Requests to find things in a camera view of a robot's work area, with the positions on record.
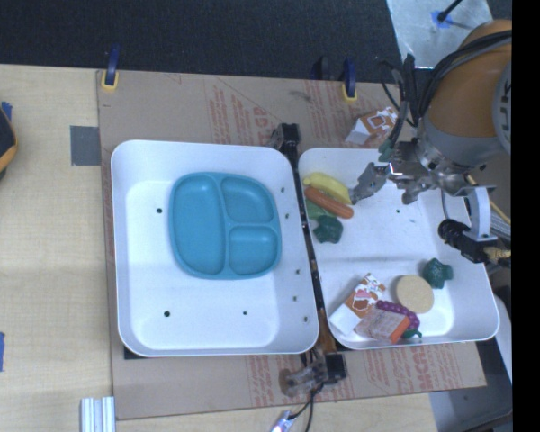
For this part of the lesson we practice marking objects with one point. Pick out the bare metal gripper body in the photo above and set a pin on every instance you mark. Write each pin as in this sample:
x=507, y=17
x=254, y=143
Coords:
x=425, y=169

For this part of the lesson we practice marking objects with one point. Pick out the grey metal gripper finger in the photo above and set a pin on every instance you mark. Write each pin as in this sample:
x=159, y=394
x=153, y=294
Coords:
x=413, y=192
x=370, y=182

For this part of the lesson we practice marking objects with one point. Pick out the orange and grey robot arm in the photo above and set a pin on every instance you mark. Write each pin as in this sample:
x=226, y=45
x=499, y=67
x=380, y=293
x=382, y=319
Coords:
x=463, y=101

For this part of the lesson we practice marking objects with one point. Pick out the yellow banana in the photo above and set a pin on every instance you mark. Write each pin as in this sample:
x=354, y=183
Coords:
x=330, y=185

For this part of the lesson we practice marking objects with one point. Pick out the orange carrot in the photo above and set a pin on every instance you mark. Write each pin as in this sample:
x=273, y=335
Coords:
x=330, y=203

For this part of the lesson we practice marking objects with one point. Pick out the white plastic tray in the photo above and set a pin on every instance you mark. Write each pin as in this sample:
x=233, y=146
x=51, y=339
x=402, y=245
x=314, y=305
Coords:
x=207, y=313
x=387, y=241

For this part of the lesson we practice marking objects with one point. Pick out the orange and white carton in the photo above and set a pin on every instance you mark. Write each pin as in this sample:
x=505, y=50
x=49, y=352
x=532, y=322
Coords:
x=364, y=295
x=373, y=126

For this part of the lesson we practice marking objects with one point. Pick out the light green toy vegetable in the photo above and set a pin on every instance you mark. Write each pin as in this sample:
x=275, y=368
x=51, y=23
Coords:
x=314, y=210

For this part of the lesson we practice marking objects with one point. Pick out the dark green broccoli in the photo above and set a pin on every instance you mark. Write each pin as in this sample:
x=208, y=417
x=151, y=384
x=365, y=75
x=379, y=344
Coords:
x=437, y=272
x=328, y=230

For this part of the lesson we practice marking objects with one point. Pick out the thin black and white rod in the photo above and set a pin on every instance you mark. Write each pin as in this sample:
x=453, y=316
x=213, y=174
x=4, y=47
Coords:
x=312, y=259

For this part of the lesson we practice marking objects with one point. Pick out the pale yellow round biscuit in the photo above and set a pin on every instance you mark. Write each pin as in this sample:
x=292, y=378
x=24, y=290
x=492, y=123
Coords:
x=414, y=293

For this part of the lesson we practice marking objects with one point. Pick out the purple grapes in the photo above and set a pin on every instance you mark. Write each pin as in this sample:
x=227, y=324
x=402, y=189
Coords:
x=398, y=308

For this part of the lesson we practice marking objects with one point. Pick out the orange packet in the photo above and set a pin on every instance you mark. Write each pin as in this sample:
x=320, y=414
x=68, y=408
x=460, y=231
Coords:
x=380, y=326

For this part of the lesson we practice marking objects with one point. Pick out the brown cardboard board red print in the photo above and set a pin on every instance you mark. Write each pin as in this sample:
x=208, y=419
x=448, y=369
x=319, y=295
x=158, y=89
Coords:
x=234, y=106

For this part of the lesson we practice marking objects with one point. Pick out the blue divided plate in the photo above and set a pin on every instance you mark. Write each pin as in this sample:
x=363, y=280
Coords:
x=198, y=227

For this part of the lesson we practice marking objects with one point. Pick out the black cylinder on white bracket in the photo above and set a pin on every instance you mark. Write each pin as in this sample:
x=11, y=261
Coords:
x=477, y=223

